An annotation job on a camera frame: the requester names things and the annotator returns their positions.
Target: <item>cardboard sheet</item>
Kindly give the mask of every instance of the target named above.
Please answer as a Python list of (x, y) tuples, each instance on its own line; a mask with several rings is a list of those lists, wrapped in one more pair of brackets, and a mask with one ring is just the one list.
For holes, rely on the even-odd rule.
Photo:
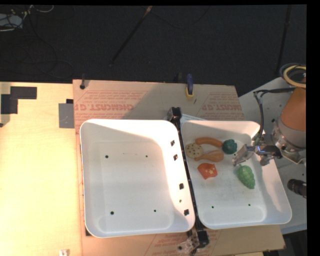
[[(89, 119), (164, 119), (171, 107), (206, 120), (244, 120), (234, 86), (194, 84), (193, 98), (186, 97), (186, 84), (128, 81), (73, 80), (79, 201), (83, 256), (176, 256), (177, 244), (186, 233), (164, 233), (96, 238), (86, 235), (83, 173), (79, 129)], [(285, 246), (278, 225), (206, 229), (210, 243), (197, 256), (218, 256), (278, 250)]]

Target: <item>white tray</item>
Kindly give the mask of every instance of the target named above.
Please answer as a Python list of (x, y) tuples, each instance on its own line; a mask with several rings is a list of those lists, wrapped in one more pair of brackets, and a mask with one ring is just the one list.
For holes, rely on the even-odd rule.
[(195, 213), (176, 127), (91, 119), (80, 128), (84, 219), (95, 237), (185, 232)]
[[(259, 127), (252, 121), (190, 120), (182, 125), (181, 135), (184, 145), (200, 137), (212, 137), (222, 142), (234, 139), (239, 150), (244, 144), (252, 144), (251, 138)], [(219, 149), (207, 144), (202, 147), (204, 152)], [(249, 189), (238, 179), (235, 171), (239, 166), (233, 166), (233, 157), (233, 154), (224, 154), (224, 159), (215, 163), (218, 175), (208, 179), (204, 179), (197, 169), (199, 164), (208, 161), (186, 157), (203, 225), (210, 229), (226, 229), (289, 222), (292, 211), (275, 161), (261, 166), (260, 157), (254, 154), (242, 163), (251, 167), (255, 177), (255, 188)]]

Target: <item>blue clamp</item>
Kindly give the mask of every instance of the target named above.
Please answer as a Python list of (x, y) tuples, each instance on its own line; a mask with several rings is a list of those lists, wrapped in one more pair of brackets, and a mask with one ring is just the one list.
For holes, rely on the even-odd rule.
[(186, 75), (186, 82), (185, 94), (188, 98), (192, 98), (194, 96), (194, 80), (191, 74)]

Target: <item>wooden table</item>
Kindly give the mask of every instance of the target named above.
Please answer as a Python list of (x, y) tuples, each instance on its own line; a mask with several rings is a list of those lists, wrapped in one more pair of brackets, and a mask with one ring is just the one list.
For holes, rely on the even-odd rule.
[[(65, 249), (71, 256), (89, 255), (88, 247), (86, 253), (83, 250), (83, 243), (90, 245), (92, 238), (83, 236), (75, 129), (59, 127), (59, 104), (74, 98), (73, 85), (1, 82), (1, 94), (10, 94), (11, 87), (36, 87), (37, 96), (19, 99), (17, 114), (1, 115), (1, 254), (66, 255), (61, 251)], [(134, 246), (147, 248), (149, 239), (143, 235), (115, 238), (107, 253), (99, 248), (93, 251), (120, 256)], [(262, 251), (284, 245), (278, 225), (234, 228), (220, 233), (210, 254), (198, 255), (262, 256)]]

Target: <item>red toy tomato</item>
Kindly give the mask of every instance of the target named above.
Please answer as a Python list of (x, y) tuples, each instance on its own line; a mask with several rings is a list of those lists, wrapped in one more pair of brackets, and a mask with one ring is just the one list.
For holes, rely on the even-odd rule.
[(216, 177), (218, 175), (216, 166), (214, 163), (204, 162), (198, 166), (198, 171), (201, 173), (202, 177), (206, 180), (211, 177)]

